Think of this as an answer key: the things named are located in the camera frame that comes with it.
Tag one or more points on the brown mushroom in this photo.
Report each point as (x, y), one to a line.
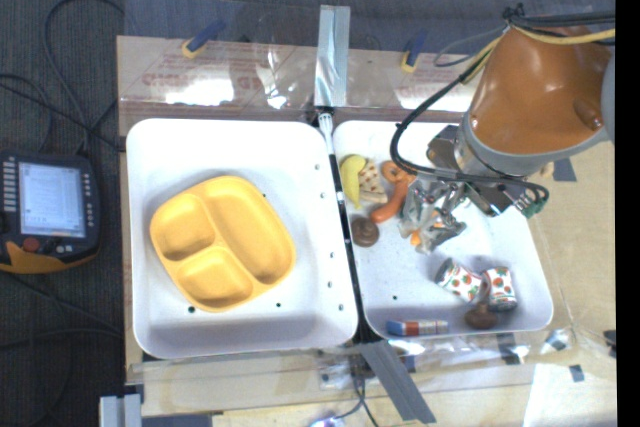
(481, 317)

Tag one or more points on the brown chocolate swirl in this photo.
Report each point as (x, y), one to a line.
(364, 232)

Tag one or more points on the clear packet with carrot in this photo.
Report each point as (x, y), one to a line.
(417, 222)

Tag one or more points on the orange doughnut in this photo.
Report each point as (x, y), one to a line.
(392, 171)

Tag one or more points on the yellow banana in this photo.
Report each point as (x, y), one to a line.
(351, 175)

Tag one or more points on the orange sausage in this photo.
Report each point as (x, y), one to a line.
(392, 205)

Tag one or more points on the white can with red print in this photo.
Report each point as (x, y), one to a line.
(459, 280)
(500, 287)

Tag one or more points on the pizza slice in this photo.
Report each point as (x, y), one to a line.
(372, 182)

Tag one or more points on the yellow divided plate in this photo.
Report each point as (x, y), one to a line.
(222, 242)

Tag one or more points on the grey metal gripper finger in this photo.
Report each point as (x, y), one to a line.
(426, 196)
(452, 215)

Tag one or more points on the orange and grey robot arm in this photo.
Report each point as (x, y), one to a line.
(535, 95)

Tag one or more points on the white plastic tray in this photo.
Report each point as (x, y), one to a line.
(415, 285)
(225, 145)

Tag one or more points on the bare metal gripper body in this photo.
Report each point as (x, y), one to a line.
(487, 196)

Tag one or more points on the brown cardboard board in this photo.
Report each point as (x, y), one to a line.
(575, 240)

